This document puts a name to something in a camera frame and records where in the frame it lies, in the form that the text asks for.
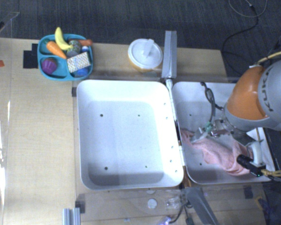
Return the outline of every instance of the pink towel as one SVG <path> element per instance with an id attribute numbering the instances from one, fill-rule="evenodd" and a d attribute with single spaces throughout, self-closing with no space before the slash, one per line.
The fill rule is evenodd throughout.
<path id="1" fill-rule="evenodd" d="M 232 150 L 218 144 L 214 140 L 203 138 L 194 143 L 190 142 L 193 133 L 187 130 L 181 130 L 182 142 L 188 144 L 192 148 L 201 149 L 203 151 L 204 161 L 208 164 L 218 164 L 224 171 L 232 176 L 240 176 L 249 173 L 248 169 L 243 168 L 237 163 L 238 155 L 244 154 L 247 156 L 247 151 L 244 146 L 234 141 Z"/>

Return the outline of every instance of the sink basin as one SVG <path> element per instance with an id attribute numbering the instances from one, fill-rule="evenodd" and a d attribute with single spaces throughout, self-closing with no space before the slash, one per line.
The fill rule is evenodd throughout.
<path id="1" fill-rule="evenodd" d="M 224 106 L 227 102 L 234 84 L 231 83 L 207 83 L 213 91 L 215 102 L 219 106 Z M 173 99 L 177 112 L 177 119 L 180 129 L 196 131 L 198 127 L 203 127 L 209 120 L 211 105 L 207 101 L 204 87 L 199 82 L 178 82 L 173 87 Z M 221 111 L 216 111 L 216 119 L 220 118 Z M 266 161 L 266 168 L 274 171 L 273 160 L 270 156 L 269 148 L 263 129 L 259 128 L 260 138 L 263 139 L 261 147 L 263 150 L 263 160 Z M 257 139 L 255 130 L 248 133 Z M 230 135 L 222 135 L 216 141 L 223 146 L 231 147 L 233 138 Z M 269 181 L 265 176 L 256 178 L 251 174 L 234 177 L 227 174 L 220 166 L 207 164 L 203 159 L 203 152 L 194 149 L 186 144 L 182 144 L 188 176 L 199 184 L 224 184 L 224 183 L 245 183 Z"/>
<path id="2" fill-rule="evenodd" d="M 92 190 L 178 185 L 183 168 L 170 96 L 159 82 L 77 87 L 81 180 Z"/>

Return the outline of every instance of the toy banana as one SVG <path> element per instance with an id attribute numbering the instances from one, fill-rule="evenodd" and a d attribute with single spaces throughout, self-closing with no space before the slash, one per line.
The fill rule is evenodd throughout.
<path id="1" fill-rule="evenodd" d="M 69 45 L 68 43 L 65 42 L 61 28 L 58 27 L 55 30 L 55 42 L 57 45 L 62 49 L 62 50 L 68 50 L 70 48 L 73 48 L 73 45 Z"/>

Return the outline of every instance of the blue plate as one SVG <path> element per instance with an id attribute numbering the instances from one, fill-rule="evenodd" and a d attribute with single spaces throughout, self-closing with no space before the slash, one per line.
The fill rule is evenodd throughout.
<path id="1" fill-rule="evenodd" d="M 76 34 L 64 34 L 63 35 L 64 40 L 67 41 L 69 39 L 86 39 L 83 36 L 76 35 Z M 46 48 L 46 42 L 47 40 L 55 41 L 55 35 L 48 35 L 43 37 L 37 46 L 37 61 L 38 61 L 38 67 L 41 73 L 44 77 L 55 80 L 55 81 L 75 81 L 75 80 L 82 80 L 87 78 L 91 72 L 93 71 L 93 52 L 91 47 L 89 46 L 89 58 L 90 58 L 90 66 L 87 67 L 88 73 L 85 76 L 82 77 L 75 77 L 74 74 L 71 74 L 68 66 L 67 66 L 67 60 L 63 59 L 59 56 L 53 55 L 51 52 L 48 51 Z M 42 62 L 47 58 L 53 58 L 57 63 L 57 69 L 52 74 L 46 74 L 42 70 Z"/>

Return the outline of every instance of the toy carrot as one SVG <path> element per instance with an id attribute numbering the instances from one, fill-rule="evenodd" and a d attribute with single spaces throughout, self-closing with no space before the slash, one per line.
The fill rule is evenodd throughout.
<path id="1" fill-rule="evenodd" d="M 69 41 L 71 40 L 76 40 L 78 42 L 80 42 L 81 46 L 92 46 L 93 45 L 93 41 L 91 39 L 69 39 Z"/>
<path id="2" fill-rule="evenodd" d="M 52 52 L 52 54 L 59 56 L 63 59 L 67 59 L 67 56 L 64 54 L 64 52 L 60 49 L 60 47 L 53 41 L 49 41 L 46 44 L 46 48 Z"/>

